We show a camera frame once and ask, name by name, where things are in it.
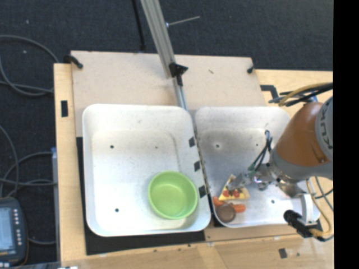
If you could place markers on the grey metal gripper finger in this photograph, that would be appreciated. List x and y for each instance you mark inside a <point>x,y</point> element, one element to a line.
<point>235,180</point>
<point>242,185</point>

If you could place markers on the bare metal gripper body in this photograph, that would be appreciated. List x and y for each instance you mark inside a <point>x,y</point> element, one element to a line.
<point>263,175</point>

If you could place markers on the yellow pizza slice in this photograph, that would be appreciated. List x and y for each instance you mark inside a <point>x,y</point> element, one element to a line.
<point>241,195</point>

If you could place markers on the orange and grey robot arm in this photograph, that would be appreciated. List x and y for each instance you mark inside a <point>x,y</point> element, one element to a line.
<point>301,139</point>

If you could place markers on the orange carrot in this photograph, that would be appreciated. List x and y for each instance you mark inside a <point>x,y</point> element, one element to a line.
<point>240,208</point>

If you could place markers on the brown round biscuit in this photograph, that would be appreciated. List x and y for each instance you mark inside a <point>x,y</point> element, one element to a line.
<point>226,214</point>

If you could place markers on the white plastic tray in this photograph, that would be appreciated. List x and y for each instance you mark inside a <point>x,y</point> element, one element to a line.
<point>131,164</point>
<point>235,139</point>

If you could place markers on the green bowl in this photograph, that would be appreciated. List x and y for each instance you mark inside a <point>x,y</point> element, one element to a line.
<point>172,195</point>

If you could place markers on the pale wood board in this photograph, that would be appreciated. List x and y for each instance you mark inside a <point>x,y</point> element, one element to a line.
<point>134,80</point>

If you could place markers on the black cylinder on white bracket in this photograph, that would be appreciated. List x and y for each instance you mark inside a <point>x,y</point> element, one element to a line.
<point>298,220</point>

